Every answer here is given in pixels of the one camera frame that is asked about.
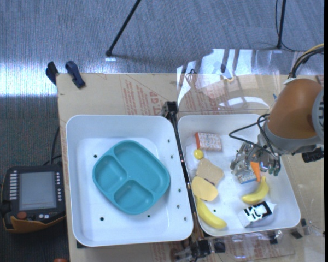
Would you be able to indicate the white plastic tray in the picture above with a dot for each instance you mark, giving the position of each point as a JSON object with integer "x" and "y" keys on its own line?
{"x": 84, "y": 228}
{"x": 232, "y": 198}

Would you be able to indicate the black and white carton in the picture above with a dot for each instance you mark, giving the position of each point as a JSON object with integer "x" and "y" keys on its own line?
{"x": 258, "y": 214}

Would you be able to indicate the brown bread slice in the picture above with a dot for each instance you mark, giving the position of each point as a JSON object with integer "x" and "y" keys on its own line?
{"x": 210, "y": 171}

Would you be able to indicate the yellow banana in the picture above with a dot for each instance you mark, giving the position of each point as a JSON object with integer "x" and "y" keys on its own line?
{"x": 209, "y": 215}
{"x": 258, "y": 194}

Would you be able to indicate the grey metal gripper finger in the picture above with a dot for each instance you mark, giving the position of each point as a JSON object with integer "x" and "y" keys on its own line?
{"x": 267, "y": 165}
{"x": 237, "y": 167}

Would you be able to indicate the black cylinder on white bracket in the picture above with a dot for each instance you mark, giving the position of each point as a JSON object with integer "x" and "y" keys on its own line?
{"x": 313, "y": 155}

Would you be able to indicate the yellow ball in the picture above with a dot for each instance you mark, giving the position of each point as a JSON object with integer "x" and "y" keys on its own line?
{"x": 198, "y": 154}

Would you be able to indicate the blue divided plate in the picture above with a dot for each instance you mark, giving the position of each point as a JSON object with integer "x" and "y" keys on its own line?
{"x": 131, "y": 173}

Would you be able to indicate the blue and white carton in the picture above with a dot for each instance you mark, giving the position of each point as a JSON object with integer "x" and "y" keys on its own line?
{"x": 247, "y": 178}

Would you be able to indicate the orange carrot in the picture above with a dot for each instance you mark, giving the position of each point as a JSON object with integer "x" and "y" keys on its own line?
{"x": 256, "y": 171}

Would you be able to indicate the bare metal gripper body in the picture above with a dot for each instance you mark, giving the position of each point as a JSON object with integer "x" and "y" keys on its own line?
{"x": 252, "y": 151}

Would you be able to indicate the brown cardboard board red print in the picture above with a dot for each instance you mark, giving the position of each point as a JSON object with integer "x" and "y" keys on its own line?
{"x": 104, "y": 97}

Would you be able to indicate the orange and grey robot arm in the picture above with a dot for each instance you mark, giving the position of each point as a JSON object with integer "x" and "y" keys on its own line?
{"x": 292, "y": 110}

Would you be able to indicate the orange and white carton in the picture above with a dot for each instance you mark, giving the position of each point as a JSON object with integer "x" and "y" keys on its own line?
{"x": 210, "y": 141}

